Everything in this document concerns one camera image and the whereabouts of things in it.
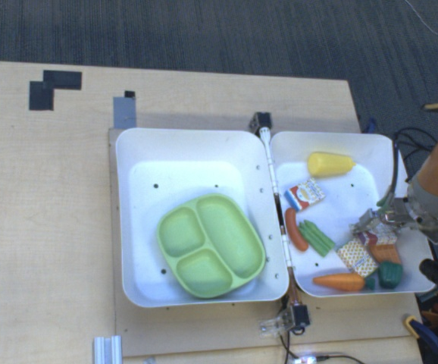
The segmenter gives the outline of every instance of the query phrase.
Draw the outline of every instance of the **blue handled tool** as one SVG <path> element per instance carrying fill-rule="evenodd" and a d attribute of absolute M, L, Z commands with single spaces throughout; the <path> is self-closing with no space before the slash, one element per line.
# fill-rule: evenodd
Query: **blue handled tool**
<path fill-rule="evenodd" d="M 436 336 L 431 329 L 416 321 L 413 315 L 410 315 L 404 323 L 411 334 L 416 338 L 422 339 L 428 344 L 433 353 L 438 354 L 438 336 Z"/>

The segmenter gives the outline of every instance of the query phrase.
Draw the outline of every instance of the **waffle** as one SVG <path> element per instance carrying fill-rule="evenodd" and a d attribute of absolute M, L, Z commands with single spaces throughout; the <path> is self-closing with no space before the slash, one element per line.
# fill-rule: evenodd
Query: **waffle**
<path fill-rule="evenodd" d="M 395 244 L 380 244 L 369 246 L 369 251 L 372 257 L 378 263 L 385 262 L 386 260 L 393 263 L 401 264 L 398 250 Z"/>

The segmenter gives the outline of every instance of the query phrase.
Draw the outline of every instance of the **white tray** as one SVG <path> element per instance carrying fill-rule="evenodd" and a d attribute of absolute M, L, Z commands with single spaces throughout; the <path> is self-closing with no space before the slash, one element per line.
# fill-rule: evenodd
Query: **white tray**
<path fill-rule="evenodd" d="M 132 303 L 163 307 L 199 303 L 272 301 L 285 294 L 288 274 L 281 243 L 270 174 L 259 138 L 242 131 L 160 130 L 133 128 L 117 140 L 120 194 L 122 270 L 124 292 Z M 356 222 L 388 187 L 392 172 L 391 142 L 384 136 L 359 133 L 282 132 L 272 139 L 280 192 L 308 178 L 306 159 L 313 151 L 347 154 L 358 164 L 342 177 L 318 180 L 325 200 L 298 214 L 311 219 L 338 245 L 349 237 Z M 399 166 L 398 193 L 404 195 L 405 169 Z M 234 199 L 255 227 L 266 250 L 261 274 L 247 285 L 222 297 L 202 300 L 188 294 L 168 271 L 155 238 L 160 218 L 174 207 L 206 193 Z M 283 210 L 288 207 L 282 197 Z M 331 252 L 321 258 L 290 247 L 296 280 L 318 297 L 358 295 L 311 284 L 311 278 L 346 271 Z M 419 233 L 399 238 L 405 273 L 395 290 L 370 293 L 422 292 L 433 284 L 418 270 L 430 258 L 426 238 Z"/>

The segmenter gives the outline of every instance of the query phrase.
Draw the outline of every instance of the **green pepper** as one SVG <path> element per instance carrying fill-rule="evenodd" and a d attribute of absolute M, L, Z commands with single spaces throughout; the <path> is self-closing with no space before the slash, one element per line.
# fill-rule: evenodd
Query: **green pepper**
<path fill-rule="evenodd" d="M 385 261 L 380 263 L 377 270 L 379 285 L 384 288 L 395 288 L 402 277 L 402 265 Z"/>

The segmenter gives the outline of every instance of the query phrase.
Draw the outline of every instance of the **yellow bottle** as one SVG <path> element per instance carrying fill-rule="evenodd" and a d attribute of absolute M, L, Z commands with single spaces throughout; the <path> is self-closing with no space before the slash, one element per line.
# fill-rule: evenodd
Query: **yellow bottle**
<path fill-rule="evenodd" d="M 350 156 L 313 152 L 308 157 L 308 172 L 313 177 L 330 177 L 345 174 L 355 166 Z"/>

